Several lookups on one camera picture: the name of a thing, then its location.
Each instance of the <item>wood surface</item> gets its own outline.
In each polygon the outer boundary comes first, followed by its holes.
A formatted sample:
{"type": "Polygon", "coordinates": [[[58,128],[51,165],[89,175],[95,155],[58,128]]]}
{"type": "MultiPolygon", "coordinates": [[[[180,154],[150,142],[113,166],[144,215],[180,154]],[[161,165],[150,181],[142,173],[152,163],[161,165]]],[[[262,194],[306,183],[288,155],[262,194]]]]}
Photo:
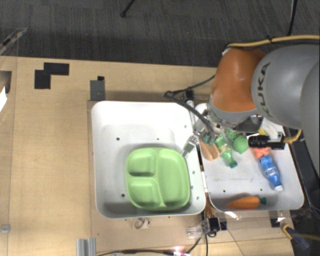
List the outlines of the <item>wood surface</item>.
{"type": "MultiPolygon", "coordinates": [[[[90,80],[105,77],[107,100],[164,101],[163,92],[201,82],[214,71],[208,67],[20,57],[8,255],[75,256],[77,239],[91,236],[101,237],[97,238],[97,252],[190,247],[194,240],[186,240],[185,227],[196,223],[199,216],[153,218],[154,229],[133,230],[130,219],[109,220],[96,215],[90,193],[93,189],[87,108],[90,80]],[[69,75],[52,75],[51,89],[34,89],[35,70],[42,70],[44,62],[69,63],[69,75]],[[105,231],[114,238],[104,239],[105,231]]],[[[208,83],[198,94],[206,95],[210,86],[208,83]]],[[[268,216],[260,214],[257,218],[252,213],[248,215],[256,221],[250,228],[230,220],[233,229],[220,231],[210,239],[209,255],[293,255],[290,241],[279,228],[271,228],[268,216]],[[270,253],[261,254],[261,246],[270,253]]],[[[200,244],[192,255],[204,256],[205,249],[205,245],[200,244]]]]}

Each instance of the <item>white sink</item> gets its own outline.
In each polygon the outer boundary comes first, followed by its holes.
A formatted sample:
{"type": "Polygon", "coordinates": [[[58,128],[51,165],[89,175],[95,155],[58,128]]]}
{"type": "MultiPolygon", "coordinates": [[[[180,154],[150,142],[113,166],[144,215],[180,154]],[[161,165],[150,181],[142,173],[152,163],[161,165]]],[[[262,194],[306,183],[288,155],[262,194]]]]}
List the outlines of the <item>white sink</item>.
{"type": "Polygon", "coordinates": [[[98,211],[111,219],[195,215],[206,204],[197,150],[186,157],[191,196],[175,211],[147,211],[131,204],[125,164],[138,148],[161,147],[181,152],[192,134],[189,112],[175,103],[101,101],[91,111],[95,199],[98,211]]]}

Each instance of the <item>orange carrot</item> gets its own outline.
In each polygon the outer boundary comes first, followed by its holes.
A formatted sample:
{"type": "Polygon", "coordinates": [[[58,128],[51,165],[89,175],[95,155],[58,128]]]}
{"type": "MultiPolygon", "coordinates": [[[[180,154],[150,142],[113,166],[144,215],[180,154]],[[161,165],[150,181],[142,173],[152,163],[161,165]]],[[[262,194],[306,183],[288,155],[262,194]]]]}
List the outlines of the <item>orange carrot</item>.
{"type": "Polygon", "coordinates": [[[238,200],[229,202],[226,204],[226,206],[234,209],[255,209],[259,206],[260,203],[264,205],[266,204],[265,197],[260,200],[256,196],[246,196],[238,200]]]}

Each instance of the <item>yellow cable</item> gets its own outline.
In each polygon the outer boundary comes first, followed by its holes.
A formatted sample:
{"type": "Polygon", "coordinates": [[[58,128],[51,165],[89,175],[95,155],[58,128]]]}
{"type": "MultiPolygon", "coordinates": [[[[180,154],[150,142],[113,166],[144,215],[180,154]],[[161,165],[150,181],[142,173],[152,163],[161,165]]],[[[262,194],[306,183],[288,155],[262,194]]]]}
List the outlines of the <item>yellow cable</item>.
{"type": "Polygon", "coordinates": [[[264,46],[264,45],[273,44],[273,43],[279,43],[284,41],[294,41],[294,40],[320,40],[320,36],[312,35],[312,34],[302,34],[302,35],[288,35],[288,36],[274,37],[270,39],[264,39],[264,40],[252,41],[252,42],[232,42],[227,44],[226,48],[258,47],[258,46],[264,46]]]}
{"type": "Polygon", "coordinates": [[[302,130],[298,130],[295,136],[285,137],[283,139],[284,143],[292,144],[293,142],[297,141],[301,135],[302,130]]]}

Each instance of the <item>divided green plate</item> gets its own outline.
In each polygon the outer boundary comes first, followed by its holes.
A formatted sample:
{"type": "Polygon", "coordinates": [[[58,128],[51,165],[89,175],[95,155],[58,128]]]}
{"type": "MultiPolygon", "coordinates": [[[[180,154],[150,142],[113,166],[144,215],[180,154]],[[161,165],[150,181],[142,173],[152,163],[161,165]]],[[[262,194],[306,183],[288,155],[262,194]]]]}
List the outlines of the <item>divided green plate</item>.
{"type": "Polygon", "coordinates": [[[132,151],[125,163],[126,190],[131,203],[149,211],[172,211],[190,199],[186,160],[176,150],[148,147],[132,151]]]}

